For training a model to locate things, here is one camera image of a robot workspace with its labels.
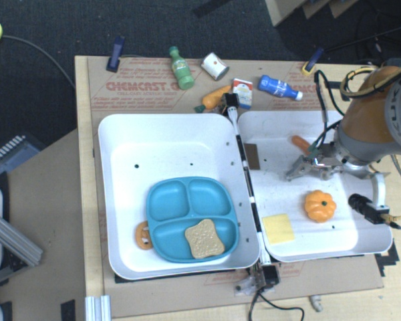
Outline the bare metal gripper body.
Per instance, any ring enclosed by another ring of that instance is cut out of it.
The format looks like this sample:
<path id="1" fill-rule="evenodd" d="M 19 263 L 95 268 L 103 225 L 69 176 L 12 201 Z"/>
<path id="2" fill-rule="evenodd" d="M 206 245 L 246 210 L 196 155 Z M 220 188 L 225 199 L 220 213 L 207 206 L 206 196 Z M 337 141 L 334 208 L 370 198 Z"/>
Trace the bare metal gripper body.
<path id="1" fill-rule="evenodd" d="M 372 172 L 369 164 L 352 156 L 338 142 L 323 143 L 321 146 L 310 145 L 306 156 L 311 159 L 311 170 L 319 174 L 326 167 L 341 167 L 341 173 L 347 173 L 359 179 L 369 179 Z"/>

